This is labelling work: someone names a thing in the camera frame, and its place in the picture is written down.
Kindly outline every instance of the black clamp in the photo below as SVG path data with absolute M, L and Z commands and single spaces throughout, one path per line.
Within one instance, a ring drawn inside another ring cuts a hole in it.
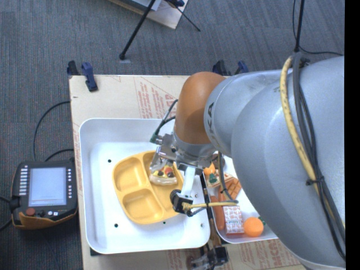
M 94 78 L 94 72 L 91 64 L 89 62 L 84 62 L 81 65 L 81 69 L 83 70 L 83 74 L 86 76 L 87 80 L 85 81 L 86 86 L 88 87 L 89 91 L 97 90 L 97 85 Z

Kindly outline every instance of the orange ball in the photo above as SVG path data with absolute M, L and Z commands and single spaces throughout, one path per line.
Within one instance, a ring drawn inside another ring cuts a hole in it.
M 257 217 L 248 217 L 244 222 L 244 232 L 250 237 L 258 237 L 264 231 L 263 222 Z
M 205 175 L 215 174 L 215 165 L 211 162 L 210 166 L 208 168 L 204 168 L 203 172 Z

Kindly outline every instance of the gray floor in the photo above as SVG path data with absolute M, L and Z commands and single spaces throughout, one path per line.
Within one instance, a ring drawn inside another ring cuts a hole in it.
M 68 62 L 95 74 L 191 75 L 224 60 L 233 74 L 282 68 L 293 53 L 294 0 L 189 0 L 176 30 L 146 20 L 119 54 L 140 15 L 107 0 L 0 0 L 0 195 L 10 198 L 17 165 L 32 160 L 36 124 L 52 105 L 69 99 Z M 297 29 L 300 0 L 295 2 Z M 345 0 L 305 0 L 300 46 L 344 54 Z M 311 62 L 336 56 L 310 54 Z M 52 110 L 35 140 L 36 158 L 73 146 L 69 104 Z M 71 152 L 54 160 L 67 159 Z M 0 200 L 0 225 L 10 218 Z M 78 219 L 42 231 L 0 232 L 0 268 L 82 269 Z

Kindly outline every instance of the yellow divided plate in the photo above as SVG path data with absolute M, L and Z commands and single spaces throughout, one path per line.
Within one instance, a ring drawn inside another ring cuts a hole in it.
M 112 171 L 112 182 L 125 214 L 135 223 L 151 224 L 171 218 L 174 211 L 170 193 L 181 190 L 183 177 L 176 165 L 173 185 L 156 185 L 150 182 L 150 164 L 155 151 L 145 151 L 119 161 Z

